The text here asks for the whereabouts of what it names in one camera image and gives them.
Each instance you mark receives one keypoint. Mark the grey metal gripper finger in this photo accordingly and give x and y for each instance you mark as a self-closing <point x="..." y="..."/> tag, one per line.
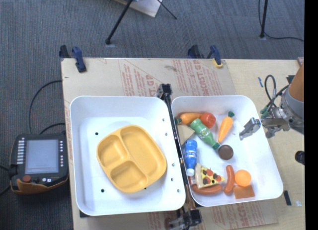
<point x="272" y="132"/>
<point x="251" y="126"/>

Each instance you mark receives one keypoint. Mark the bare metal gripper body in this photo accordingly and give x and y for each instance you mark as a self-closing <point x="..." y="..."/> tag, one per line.
<point x="275" y="119"/>

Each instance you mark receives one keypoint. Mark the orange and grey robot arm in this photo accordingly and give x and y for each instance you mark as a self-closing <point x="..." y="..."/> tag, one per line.
<point x="296" y="85"/>

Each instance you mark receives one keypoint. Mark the orange carrot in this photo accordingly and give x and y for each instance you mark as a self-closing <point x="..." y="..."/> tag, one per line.
<point x="225" y="127"/>
<point x="190" y="117"/>

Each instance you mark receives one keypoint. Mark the white plastic tray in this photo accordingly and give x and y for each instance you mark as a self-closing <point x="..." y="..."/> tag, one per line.
<point x="258" y="154"/>
<point x="89" y="164"/>

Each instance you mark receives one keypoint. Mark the brown biscuit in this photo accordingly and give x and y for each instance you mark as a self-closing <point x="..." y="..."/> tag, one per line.
<point x="225" y="152"/>

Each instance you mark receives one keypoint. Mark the red tomato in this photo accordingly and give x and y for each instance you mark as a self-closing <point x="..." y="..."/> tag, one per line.
<point x="208" y="120"/>

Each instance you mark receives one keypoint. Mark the green bottle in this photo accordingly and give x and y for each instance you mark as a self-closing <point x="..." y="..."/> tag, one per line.
<point x="203" y="132"/>

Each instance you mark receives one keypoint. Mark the orange ball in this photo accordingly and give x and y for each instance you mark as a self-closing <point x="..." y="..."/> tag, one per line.
<point x="243" y="177"/>

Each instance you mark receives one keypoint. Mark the orange sausage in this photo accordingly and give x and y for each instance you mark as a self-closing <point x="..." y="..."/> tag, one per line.
<point x="229" y="179"/>
<point x="208" y="189"/>

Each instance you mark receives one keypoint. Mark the orange cheese slice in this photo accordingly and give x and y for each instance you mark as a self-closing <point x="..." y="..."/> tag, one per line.
<point x="244" y="192"/>

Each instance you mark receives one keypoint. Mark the blue bottle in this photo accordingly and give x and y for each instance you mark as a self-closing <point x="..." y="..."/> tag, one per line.
<point x="190" y="154"/>

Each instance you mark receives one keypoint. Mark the tan bread slice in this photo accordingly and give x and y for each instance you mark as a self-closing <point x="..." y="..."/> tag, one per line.
<point x="185" y="134"/>

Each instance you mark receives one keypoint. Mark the pizza slice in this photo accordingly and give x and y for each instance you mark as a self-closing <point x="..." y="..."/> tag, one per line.
<point x="207" y="176"/>

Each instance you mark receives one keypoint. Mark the brown cardboard board red print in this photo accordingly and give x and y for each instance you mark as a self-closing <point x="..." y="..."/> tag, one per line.
<point x="149" y="77"/>

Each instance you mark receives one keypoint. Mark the yellow divided plate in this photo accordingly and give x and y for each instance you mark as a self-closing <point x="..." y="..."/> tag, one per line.
<point x="139" y="149"/>

